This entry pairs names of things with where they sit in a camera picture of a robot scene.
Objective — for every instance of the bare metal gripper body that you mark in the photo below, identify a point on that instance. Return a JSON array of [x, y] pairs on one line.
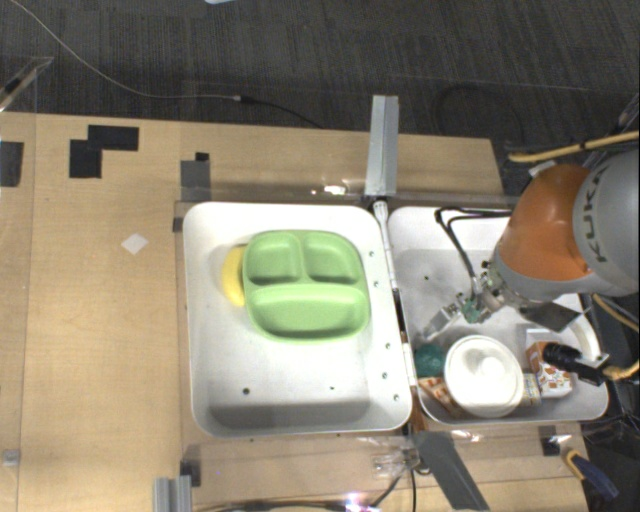
[[484, 299]]

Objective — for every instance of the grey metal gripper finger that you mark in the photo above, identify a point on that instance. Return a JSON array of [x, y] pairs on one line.
[[440, 321]]

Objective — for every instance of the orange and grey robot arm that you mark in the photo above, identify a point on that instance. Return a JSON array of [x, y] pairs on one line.
[[550, 235]]

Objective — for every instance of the teal green round toy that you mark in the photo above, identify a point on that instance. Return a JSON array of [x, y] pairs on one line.
[[429, 360]]

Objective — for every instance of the white plastic tray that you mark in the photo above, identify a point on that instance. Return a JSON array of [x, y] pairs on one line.
[[300, 380], [430, 270]]

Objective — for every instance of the white bowl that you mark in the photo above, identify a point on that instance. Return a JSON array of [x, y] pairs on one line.
[[482, 375]]

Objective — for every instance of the orange and white packet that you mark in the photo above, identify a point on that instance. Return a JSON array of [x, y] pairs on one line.
[[437, 392]]

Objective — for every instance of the orange and white carton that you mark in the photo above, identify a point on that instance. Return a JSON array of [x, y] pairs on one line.
[[550, 377]]

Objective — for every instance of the white and yellow carton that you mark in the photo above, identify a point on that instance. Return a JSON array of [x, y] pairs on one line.
[[532, 390]]

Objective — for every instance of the green divided plate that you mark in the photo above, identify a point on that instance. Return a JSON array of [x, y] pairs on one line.
[[305, 300]]

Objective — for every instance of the yellow banana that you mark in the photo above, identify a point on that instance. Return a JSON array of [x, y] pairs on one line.
[[232, 280]]

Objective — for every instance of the black cylinder on white bracket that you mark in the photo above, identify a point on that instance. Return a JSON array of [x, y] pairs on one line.
[[562, 356]]

